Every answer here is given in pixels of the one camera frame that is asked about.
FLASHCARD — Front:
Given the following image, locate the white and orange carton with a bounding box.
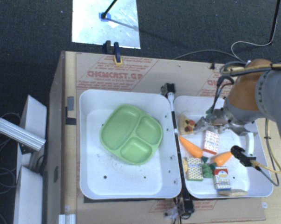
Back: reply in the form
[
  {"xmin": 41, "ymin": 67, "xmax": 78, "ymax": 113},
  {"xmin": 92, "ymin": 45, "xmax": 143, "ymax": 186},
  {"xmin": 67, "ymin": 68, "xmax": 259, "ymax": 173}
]
[{"xmin": 202, "ymin": 129, "xmax": 221, "ymax": 156}]

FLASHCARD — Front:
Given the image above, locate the black cylinder on white bracket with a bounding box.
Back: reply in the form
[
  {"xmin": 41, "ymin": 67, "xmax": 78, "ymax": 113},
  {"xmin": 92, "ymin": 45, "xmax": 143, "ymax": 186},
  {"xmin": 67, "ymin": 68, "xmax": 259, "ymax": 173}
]
[{"xmin": 229, "ymin": 131, "xmax": 259, "ymax": 168}]

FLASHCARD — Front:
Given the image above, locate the thin black and white rod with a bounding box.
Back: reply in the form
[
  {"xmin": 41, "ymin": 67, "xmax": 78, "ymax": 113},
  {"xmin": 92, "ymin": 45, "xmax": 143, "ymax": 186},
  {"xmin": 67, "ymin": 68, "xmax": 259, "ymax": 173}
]
[{"xmin": 163, "ymin": 91, "xmax": 196, "ymax": 205}]

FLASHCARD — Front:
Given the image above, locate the red and white carton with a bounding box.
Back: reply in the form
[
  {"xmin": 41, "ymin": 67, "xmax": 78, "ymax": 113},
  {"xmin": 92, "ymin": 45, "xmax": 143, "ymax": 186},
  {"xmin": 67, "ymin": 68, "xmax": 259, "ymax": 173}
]
[{"xmin": 211, "ymin": 166, "xmax": 233, "ymax": 191}]

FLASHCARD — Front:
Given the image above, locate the tan toy biscuit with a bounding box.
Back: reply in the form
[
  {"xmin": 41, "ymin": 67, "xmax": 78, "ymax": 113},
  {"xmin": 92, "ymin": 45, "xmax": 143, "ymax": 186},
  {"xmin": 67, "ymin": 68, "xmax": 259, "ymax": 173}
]
[{"xmin": 218, "ymin": 188, "xmax": 248, "ymax": 198}]

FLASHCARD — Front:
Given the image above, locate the green toy broccoli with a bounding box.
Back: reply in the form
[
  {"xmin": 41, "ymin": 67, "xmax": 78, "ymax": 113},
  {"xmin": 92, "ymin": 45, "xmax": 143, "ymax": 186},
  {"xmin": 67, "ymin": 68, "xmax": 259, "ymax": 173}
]
[{"xmin": 201, "ymin": 162, "xmax": 215, "ymax": 179}]

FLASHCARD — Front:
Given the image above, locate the white plastic tray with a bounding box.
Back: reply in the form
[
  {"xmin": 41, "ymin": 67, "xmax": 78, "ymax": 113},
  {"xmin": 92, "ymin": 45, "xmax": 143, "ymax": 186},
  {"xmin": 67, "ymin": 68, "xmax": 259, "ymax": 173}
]
[
  {"xmin": 74, "ymin": 88, "xmax": 187, "ymax": 204},
  {"xmin": 169, "ymin": 95, "xmax": 278, "ymax": 203}
]

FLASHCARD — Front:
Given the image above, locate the green divided plate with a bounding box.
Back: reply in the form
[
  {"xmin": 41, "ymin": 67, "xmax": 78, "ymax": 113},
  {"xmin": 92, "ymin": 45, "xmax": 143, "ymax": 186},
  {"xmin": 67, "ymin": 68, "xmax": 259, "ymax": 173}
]
[{"xmin": 98, "ymin": 102, "xmax": 165, "ymax": 167}]

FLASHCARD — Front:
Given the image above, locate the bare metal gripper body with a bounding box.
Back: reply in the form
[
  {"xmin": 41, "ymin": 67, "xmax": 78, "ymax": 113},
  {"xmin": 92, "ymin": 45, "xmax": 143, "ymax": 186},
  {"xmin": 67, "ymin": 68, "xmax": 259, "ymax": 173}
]
[{"xmin": 208, "ymin": 108, "xmax": 252, "ymax": 137}]

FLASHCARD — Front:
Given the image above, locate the black block with thin wires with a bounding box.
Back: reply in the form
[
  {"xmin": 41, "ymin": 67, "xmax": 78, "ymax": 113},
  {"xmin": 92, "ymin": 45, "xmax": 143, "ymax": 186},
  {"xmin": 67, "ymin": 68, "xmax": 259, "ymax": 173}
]
[
  {"xmin": 160, "ymin": 82, "xmax": 177, "ymax": 98},
  {"xmin": 163, "ymin": 195, "xmax": 196, "ymax": 222}
]

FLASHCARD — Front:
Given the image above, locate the toy pizza slice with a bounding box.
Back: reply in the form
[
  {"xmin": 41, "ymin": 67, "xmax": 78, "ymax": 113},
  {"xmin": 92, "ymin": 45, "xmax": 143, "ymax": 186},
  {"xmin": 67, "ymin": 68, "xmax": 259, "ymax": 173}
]
[{"xmin": 177, "ymin": 113, "xmax": 197, "ymax": 136}]

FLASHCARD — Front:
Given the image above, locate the yellow patterned carton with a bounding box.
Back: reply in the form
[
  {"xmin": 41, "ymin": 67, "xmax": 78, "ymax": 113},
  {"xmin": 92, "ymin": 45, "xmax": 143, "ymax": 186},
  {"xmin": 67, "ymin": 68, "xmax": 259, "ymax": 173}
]
[{"xmin": 185, "ymin": 157, "xmax": 205, "ymax": 182}]

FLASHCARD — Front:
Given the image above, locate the orange toy carrot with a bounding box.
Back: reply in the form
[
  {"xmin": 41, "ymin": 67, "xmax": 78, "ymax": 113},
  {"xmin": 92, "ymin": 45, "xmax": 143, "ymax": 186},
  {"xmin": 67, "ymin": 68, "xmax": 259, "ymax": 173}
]
[
  {"xmin": 177, "ymin": 134, "xmax": 210, "ymax": 163},
  {"xmin": 209, "ymin": 150, "xmax": 234, "ymax": 171}
]

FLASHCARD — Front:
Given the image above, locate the brown cardboard board red print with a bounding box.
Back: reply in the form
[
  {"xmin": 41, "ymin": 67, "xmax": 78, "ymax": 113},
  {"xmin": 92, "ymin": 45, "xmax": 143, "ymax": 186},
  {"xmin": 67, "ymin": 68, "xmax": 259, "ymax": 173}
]
[{"xmin": 68, "ymin": 51, "xmax": 274, "ymax": 224}]

